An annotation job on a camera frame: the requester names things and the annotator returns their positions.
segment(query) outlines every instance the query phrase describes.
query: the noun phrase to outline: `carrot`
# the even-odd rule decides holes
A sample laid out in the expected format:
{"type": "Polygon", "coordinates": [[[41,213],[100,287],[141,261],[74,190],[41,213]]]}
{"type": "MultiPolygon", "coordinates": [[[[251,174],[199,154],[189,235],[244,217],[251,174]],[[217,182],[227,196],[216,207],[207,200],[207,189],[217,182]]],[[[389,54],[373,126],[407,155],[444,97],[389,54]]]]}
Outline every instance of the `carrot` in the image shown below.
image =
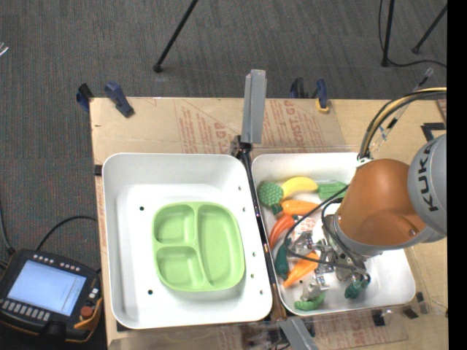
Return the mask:
{"type": "Polygon", "coordinates": [[[285,200],[280,205],[272,206],[274,214],[282,212],[290,215],[305,215],[319,206],[317,203],[302,200],[285,200]]]}
{"type": "Polygon", "coordinates": [[[292,227],[296,218],[290,214],[283,214],[274,224],[269,233],[269,247],[272,249],[279,239],[282,232],[292,227]]]}
{"type": "MultiPolygon", "coordinates": [[[[307,255],[308,258],[314,258],[319,260],[320,258],[315,252],[311,252],[307,255]]],[[[317,262],[312,262],[311,260],[300,259],[287,276],[287,280],[282,283],[284,288],[289,287],[294,282],[300,280],[302,277],[308,273],[313,272],[318,266],[317,262]]]]}

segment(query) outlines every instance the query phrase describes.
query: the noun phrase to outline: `wooden table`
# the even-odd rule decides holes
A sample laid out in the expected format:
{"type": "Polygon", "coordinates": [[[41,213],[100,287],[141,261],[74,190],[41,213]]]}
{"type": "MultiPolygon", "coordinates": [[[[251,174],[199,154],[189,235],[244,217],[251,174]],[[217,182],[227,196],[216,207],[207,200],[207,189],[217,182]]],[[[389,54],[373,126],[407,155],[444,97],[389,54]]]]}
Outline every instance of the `wooden table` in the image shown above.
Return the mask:
{"type": "MultiPolygon", "coordinates": [[[[108,98],[90,101],[90,127],[97,171],[117,152],[217,153],[228,151],[242,131],[243,98],[128,98],[135,114],[125,118],[108,98]]],[[[357,152],[363,132],[383,100],[332,100],[327,114],[314,100],[266,99],[263,140],[254,154],[267,152],[357,152]]],[[[410,105],[381,146],[377,158],[410,163],[426,142],[421,125],[444,123],[435,101],[410,105]]],[[[434,131],[433,135],[446,131],[434,131]]],[[[96,175],[102,278],[109,349],[227,349],[244,343],[241,326],[117,330],[109,299],[109,271],[102,178],[96,175]]],[[[314,338],[323,349],[447,349],[447,240],[406,249],[406,256],[424,301],[410,309],[418,317],[400,314],[405,308],[385,308],[386,325],[378,328],[357,317],[336,317],[337,329],[325,328],[314,338]]]]}

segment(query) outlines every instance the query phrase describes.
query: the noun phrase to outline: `gray carpet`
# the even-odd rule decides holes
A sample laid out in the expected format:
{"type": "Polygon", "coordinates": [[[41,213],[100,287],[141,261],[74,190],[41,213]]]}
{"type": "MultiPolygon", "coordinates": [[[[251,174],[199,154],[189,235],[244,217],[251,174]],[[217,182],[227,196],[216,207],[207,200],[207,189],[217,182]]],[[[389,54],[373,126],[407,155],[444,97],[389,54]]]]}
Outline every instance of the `gray carpet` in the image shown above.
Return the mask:
{"type": "MultiPolygon", "coordinates": [[[[395,0],[387,67],[390,0],[199,0],[156,74],[190,2],[0,0],[0,42],[9,47],[0,57],[0,203],[13,247],[34,248],[67,217],[96,215],[89,115],[76,102],[82,83],[95,96],[114,80],[127,96],[241,98],[245,76],[264,69],[268,98],[288,97],[303,77],[309,93],[323,78],[331,99],[389,99],[432,68],[424,86],[447,85],[447,14],[412,52],[447,0],[395,0]]],[[[95,222],[75,220],[42,249],[97,268],[97,238],[95,222]]],[[[0,349],[42,347],[0,327],[0,349]]],[[[88,343],[65,347],[105,348],[104,320],[88,343]]]]}

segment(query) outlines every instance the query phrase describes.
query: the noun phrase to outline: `tripod leg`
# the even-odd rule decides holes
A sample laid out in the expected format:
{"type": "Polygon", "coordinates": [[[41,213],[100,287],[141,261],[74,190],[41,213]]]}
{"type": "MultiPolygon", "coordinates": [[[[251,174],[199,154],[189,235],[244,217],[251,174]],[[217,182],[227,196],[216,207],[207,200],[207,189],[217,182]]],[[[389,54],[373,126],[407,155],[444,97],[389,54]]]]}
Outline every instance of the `tripod leg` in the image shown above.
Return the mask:
{"type": "Polygon", "coordinates": [[[187,11],[183,15],[182,20],[180,21],[179,25],[177,26],[177,29],[175,30],[174,34],[172,35],[172,38],[170,38],[169,43],[167,43],[166,48],[163,50],[162,55],[158,59],[158,62],[153,66],[153,70],[156,73],[160,73],[162,71],[163,60],[165,59],[165,57],[169,53],[171,46],[175,43],[175,40],[177,39],[178,34],[182,30],[182,28],[185,25],[185,22],[187,21],[187,19],[190,17],[191,12],[193,11],[193,9],[195,9],[195,6],[196,6],[197,2],[198,2],[198,0],[192,0],[190,6],[188,7],[187,11]]]}
{"type": "Polygon", "coordinates": [[[389,3],[389,16],[387,17],[387,28],[386,28],[386,40],[385,40],[385,47],[383,50],[383,58],[381,61],[381,66],[388,67],[389,66],[389,59],[387,58],[387,54],[389,52],[389,39],[391,36],[391,27],[393,25],[393,13],[394,13],[394,4],[395,0],[390,0],[389,3]]]}
{"type": "Polygon", "coordinates": [[[435,20],[433,21],[433,23],[431,23],[431,26],[428,28],[428,30],[426,31],[425,35],[423,35],[423,38],[418,42],[417,45],[415,45],[415,47],[412,48],[412,52],[417,54],[419,51],[420,51],[420,47],[422,46],[422,44],[425,42],[426,38],[428,38],[432,32],[432,30],[435,28],[435,26],[438,24],[439,20],[442,19],[444,13],[446,13],[447,11],[447,4],[444,5],[444,8],[442,11],[440,11],[440,13],[438,14],[438,17],[435,18],[435,20]]]}

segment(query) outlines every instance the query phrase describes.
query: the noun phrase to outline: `banana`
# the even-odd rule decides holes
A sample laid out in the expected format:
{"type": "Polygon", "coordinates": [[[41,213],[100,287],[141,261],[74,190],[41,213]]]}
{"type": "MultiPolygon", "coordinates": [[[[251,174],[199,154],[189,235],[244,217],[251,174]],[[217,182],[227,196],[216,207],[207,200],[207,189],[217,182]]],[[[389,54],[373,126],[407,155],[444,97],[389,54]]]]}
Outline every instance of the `banana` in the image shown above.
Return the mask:
{"type": "Polygon", "coordinates": [[[307,176],[294,176],[284,182],[281,188],[284,191],[282,198],[286,198],[296,192],[314,192],[318,186],[307,176]]]}

